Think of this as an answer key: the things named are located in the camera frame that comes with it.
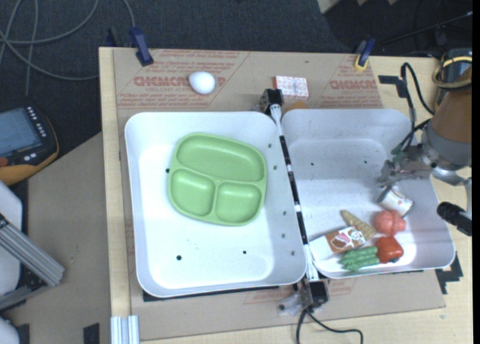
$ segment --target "toy ice cream cone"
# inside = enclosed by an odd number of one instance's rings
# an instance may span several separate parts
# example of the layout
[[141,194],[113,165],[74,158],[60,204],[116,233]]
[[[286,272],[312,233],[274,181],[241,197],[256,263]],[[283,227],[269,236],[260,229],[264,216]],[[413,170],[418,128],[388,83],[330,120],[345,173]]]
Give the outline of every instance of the toy ice cream cone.
[[356,227],[364,235],[365,240],[370,240],[377,233],[374,227],[364,223],[351,212],[343,209],[340,213],[349,226]]

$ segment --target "orange device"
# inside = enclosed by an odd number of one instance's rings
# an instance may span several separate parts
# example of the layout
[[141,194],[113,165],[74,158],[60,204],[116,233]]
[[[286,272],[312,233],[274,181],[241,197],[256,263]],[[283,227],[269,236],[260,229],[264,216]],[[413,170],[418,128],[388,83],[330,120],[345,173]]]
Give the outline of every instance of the orange device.
[[6,185],[29,178],[58,154],[55,131],[34,104],[0,111],[0,180]]
[[[394,157],[384,163],[378,180],[380,185],[391,187],[399,180],[428,178],[432,174],[447,184],[465,186],[466,210],[443,202],[437,213],[469,236],[472,235],[472,178],[462,178],[457,171],[472,165],[471,55],[471,51],[466,55],[448,52],[440,61],[432,74],[433,82],[440,88],[436,111],[431,111],[432,119],[414,127],[392,151]],[[391,78],[385,76],[384,82],[394,83],[397,89],[405,87],[405,81]],[[406,141],[411,140],[416,130],[422,130],[421,143],[411,145]]]

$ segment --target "small box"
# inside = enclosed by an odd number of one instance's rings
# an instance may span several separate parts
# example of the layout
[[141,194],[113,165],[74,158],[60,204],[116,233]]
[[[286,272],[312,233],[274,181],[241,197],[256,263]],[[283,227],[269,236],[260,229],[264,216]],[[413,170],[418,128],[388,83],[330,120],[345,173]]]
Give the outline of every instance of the small box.
[[275,88],[281,89],[286,99],[308,99],[308,84],[304,77],[276,76]]
[[329,259],[335,253],[344,253],[366,243],[365,237],[356,227],[349,226],[310,241],[315,262]]

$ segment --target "red bell pepper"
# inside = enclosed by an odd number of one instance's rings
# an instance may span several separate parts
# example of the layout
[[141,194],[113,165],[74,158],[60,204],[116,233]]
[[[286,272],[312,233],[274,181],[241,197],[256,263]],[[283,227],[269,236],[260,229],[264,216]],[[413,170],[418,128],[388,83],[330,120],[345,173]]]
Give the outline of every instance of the red bell pepper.
[[376,256],[381,263],[396,262],[404,255],[404,249],[393,236],[379,238],[375,245],[378,248]]

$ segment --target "blue clamp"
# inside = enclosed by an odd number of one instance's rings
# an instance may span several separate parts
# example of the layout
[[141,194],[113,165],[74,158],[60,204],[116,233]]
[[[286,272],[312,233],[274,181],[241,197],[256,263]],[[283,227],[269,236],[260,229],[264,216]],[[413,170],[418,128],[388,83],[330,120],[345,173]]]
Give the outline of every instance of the blue clamp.
[[130,28],[128,32],[132,45],[138,48],[138,52],[135,54],[142,66],[146,66],[153,63],[153,58],[150,55],[149,48],[147,46],[145,35],[143,31],[138,27]]
[[360,46],[358,47],[358,51],[357,51],[359,55],[357,56],[357,59],[355,60],[355,64],[353,65],[353,67],[357,71],[359,72],[365,71],[368,65],[368,57],[370,56],[374,46],[375,46],[375,39],[373,39],[372,37],[369,37],[366,42],[362,41],[360,43]]

